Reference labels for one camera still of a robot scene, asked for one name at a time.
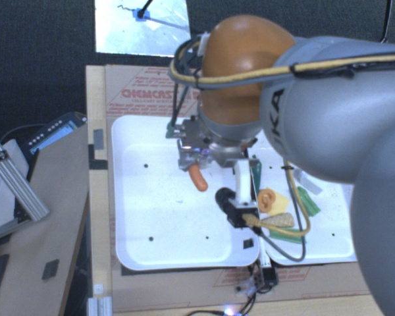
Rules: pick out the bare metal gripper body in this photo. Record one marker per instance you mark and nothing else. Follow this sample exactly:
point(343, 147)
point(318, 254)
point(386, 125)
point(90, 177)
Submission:
point(194, 137)

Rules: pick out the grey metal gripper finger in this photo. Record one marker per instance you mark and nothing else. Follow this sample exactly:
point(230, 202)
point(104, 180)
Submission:
point(185, 165)
point(204, 161)

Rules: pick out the orange sausage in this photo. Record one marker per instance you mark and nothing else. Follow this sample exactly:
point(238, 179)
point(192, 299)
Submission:
point(199, 179)

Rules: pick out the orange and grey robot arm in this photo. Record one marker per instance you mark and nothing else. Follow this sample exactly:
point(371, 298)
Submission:
point(322, 117)

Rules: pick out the white plastic tray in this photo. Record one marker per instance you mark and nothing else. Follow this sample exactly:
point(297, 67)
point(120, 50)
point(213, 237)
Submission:
point(171, 209)
point(329, 239)

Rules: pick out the dark green cucumber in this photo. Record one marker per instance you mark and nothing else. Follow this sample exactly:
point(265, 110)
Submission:
point(257, 176)

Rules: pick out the brown cardboard board, red print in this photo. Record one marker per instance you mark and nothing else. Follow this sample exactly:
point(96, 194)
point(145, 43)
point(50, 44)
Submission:
point(145, 87)

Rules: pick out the orange pretzel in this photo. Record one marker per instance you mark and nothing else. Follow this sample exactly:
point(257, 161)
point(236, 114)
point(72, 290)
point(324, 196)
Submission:
point(266, 201)

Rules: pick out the yellow cheese wedge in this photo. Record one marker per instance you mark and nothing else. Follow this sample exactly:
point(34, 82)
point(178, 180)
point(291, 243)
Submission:
point(281, 202)

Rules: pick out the tan waffle cone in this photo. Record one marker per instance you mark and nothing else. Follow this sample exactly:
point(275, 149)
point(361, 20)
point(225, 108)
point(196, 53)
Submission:
point(281, 221)

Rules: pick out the grey rectangular packet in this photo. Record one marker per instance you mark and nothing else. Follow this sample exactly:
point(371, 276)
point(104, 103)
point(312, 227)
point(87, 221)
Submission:
point(311, 183)

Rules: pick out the green pea pod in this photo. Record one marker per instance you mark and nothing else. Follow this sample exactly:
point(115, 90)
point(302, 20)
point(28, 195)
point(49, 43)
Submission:
point(309, 201)
point(289, 236)

